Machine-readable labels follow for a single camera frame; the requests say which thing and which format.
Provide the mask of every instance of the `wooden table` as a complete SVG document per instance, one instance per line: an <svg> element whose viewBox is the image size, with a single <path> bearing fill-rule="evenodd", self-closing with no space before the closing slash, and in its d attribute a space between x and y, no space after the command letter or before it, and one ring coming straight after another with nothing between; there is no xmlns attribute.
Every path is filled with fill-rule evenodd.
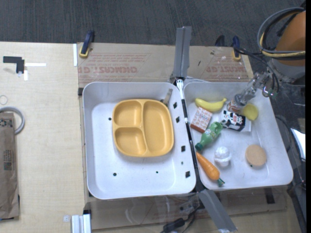
<svg viewBox="0 0 311 233"><path fill-rule="evenodd" d="M85 205L78 71L73 44L0 42L0 56L22 57L28 80L15 73L15 64L0 63L0 95L7 106L20 109L26 120L17 135L20 216L0 223L0 232L69 233L66 215L81 215ZM291 199L287 209L270 213L233 216L240 233L299 232ZM103 232L159 232L146 226ZM211 220L198 220L189 232L218 232Z"/></svg>

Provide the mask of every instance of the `yellow banana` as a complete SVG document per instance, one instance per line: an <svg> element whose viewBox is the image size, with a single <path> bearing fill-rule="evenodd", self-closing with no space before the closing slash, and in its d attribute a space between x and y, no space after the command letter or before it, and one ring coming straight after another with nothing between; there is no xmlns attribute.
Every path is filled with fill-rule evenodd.
<svg viewBox="0 0 311 233"><path fill-rule="evenodd" d="M216 112L222 109L222 107L224 106L224 102L226 101L227 101L226 98L224 98L222 101L219 102L207 102L203 99L195 99L195 104L198 107L201 107L207 111Z"/></svg>

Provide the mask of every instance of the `orange carrot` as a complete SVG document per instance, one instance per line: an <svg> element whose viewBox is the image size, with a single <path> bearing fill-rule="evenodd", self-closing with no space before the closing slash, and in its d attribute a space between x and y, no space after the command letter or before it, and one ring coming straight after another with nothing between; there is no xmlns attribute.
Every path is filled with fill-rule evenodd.
<svg viewBox="0 0 311 233"><path fill-rule="evenodd" d="M217 167L215 167L207 158L205 158L198 152L196 152L196 158L200 163L202 169L210 179L217 180L219 186L224 184L224 181L220 178L220 172Z"/></svg>

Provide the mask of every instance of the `toy bottle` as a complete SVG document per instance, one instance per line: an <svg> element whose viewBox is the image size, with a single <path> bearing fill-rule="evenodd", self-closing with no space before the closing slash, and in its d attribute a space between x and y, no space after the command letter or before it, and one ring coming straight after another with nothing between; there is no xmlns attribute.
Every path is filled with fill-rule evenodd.
<svg viewBox="0 0 311 233"><path fill-rule="evenodd" d="M202 150L204 146L213 142L218 137L222 129L223 129L223 126L221 123L213 122L202 134L201 140L199 143L195 145L195 148L197 150Z"/></svg>

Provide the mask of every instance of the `beige disc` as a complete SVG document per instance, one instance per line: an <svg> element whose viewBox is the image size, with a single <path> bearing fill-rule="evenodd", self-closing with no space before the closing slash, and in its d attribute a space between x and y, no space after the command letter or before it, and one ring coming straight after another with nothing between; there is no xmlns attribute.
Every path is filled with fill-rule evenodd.
<svg viewBox="0 0 311 233"><path fill-rule="evenodd" d="M249 164L253 166L262 166L267 161L265 150L258 145L250 145L245 151L245 156Z"/></svg>

